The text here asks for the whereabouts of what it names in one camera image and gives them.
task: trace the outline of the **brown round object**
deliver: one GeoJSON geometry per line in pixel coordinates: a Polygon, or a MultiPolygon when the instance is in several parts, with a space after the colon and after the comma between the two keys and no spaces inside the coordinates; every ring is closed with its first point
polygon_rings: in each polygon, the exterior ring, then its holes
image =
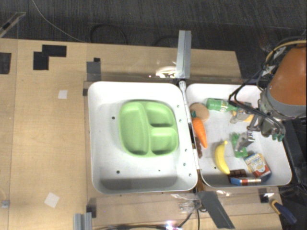
{"type": "Polygon", "coordinates": [[[210,116],[209,110],[202,103],[193,103],[190,106],[190,112],[193,111],[195,111],[196,117],[199,117],[202,120],[202,122],[207,121],[210,116]]]}

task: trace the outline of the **white paper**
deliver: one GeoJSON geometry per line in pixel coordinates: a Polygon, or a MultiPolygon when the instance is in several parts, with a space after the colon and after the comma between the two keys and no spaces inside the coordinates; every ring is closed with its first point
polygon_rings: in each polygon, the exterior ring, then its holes
{"type": "Polygon", "coordinates": [[[59,201],[58,196],[56,196],[53,193],[49,193],[44,203],[52,208],[55,208],[57,206],[58,201],[59,201]]]}
{"type": "Polygon", "coordinates": [[[68,90],[60,90],[58,99],[67,99],[68,90]]]}

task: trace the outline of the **yellow cable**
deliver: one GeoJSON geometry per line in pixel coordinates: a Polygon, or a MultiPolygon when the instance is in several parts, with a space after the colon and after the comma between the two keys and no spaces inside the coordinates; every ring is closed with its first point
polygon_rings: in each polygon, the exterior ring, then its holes
{"type": "Polygon", "coordinates": [[[293,44],[306,44],[306,40],[296,40],[296,41],[291,41],[288,43],[284,43],[281,44],[279,46],[277,46],[275,49],[273,49],[266,57],[265,61],[268,62],[268,60],[270,59],[270,57],[272,56],[272,54],[279,48],[285,47],[285,46],[289,46],[289,45],[293,45],[293,44]]]}

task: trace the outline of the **black floor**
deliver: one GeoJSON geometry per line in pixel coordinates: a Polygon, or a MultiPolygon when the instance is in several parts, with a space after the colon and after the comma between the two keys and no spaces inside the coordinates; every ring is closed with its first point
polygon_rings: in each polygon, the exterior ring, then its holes
{"type": "MultiPolygon", "coordinates": [[[[234,50],[244,78],[255,73],[266,53],[281,39],[306,30],[307,0],[34,0],[56,26],[89,42],[93,26],[117,26],[129,45],[151,46],[158,38],[177,36],[180,29],[192,31],[192,47],[234,50]]],[[[48,24],[31,0],[0,0],[0,25],[14,12],[26,17],[5,37],[75,41],[48,24]]],[[[123,36],[111,26],[93,33],[97,43],[123,44],[123,36]]],[[[175,38],[157,46],[176,47],[175,38]]],[[[306,229],[305,206],[286,198],[284,202],[306,229]]]]}

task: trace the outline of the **white wire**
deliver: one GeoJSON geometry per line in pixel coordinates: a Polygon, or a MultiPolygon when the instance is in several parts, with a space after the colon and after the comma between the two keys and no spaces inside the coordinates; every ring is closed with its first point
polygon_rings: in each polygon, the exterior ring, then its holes
{"type": "Polygon", "coordinates": [[[53,27],[55,27],[55,28],[58,29],[60,32],[64,33],[65,35],[71,37],[72,39],[74,39],[74,40],[76,40],[76,41],[79,41],[79,42],[82,42],[82,43],[86,43],[85,41],[82,41],[82,40],[80,40],[80,39],[78,39],[78,38],[76,38],[76,37],[74,37],[74,36],[72,36],[72,35],[69,35],[69,34],[66,33],[65,31],[63,31],[62,29],[58,28],[55,24],[53,24],[53,23],[51,23],[49,20],[47,20],[46,17],[45,17],[45,16],[42,14],[42,12],[39,10],[39,8],[38,8],[38,6],[36,5],[35,1],[32,0],[32,2],[33,2],[33,4],[34,4],[35,8],[37,9],[38,13],[40,14],[40,16],[42,16],[42,18],[43,18],[46,22],[48,22],[50,25],[52,25],[53,27]]]}

